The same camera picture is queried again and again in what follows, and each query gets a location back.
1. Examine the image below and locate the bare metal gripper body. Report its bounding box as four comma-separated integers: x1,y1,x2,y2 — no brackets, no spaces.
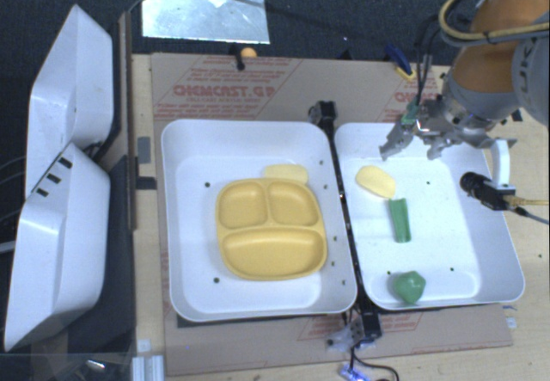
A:
411,97,500,149

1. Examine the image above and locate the pale yellow potato slice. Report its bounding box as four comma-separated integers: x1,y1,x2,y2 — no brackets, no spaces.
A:
263,163,309,187
354,164,397,200

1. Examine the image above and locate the white plastic tray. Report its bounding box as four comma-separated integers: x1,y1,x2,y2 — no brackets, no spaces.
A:
160,119,359,323
333,121,527,311

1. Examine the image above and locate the green celery stick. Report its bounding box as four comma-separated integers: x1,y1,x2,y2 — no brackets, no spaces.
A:
388,197,413,245

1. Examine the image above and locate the green bell pepper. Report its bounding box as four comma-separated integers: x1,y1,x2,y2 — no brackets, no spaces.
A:
387,270,428,306

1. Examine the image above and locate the yellow divided plate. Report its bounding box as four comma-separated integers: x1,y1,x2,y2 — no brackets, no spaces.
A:
214,179,329,283

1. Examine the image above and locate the brown cardboard board red print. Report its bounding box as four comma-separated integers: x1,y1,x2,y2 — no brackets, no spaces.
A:
150,52,515,378

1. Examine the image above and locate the black cylinder on white bracket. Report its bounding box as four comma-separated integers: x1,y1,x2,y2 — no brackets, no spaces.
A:
459,138,517,212

